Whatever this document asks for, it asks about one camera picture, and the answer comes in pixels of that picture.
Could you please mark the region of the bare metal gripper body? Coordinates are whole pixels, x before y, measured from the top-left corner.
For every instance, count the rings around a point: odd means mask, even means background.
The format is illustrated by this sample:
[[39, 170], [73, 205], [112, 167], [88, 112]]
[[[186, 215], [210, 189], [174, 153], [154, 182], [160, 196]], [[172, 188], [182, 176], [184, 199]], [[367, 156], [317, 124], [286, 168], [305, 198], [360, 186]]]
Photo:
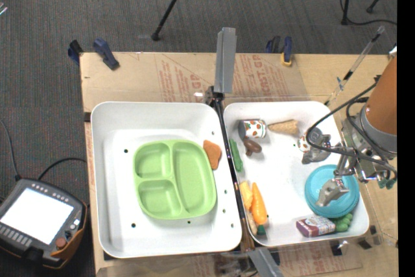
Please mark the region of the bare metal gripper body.
[[355, 153], [355, 159], [349, 158], [349, 165], [361, 182], [388, 182], [393, 179], [393, 172], [381, 163], [393, 159], [393, 135], [377, 130], [369, 123], [364, 125], [366, 128], [362, 128], [360, 121], [343, 122], [343, 138]]

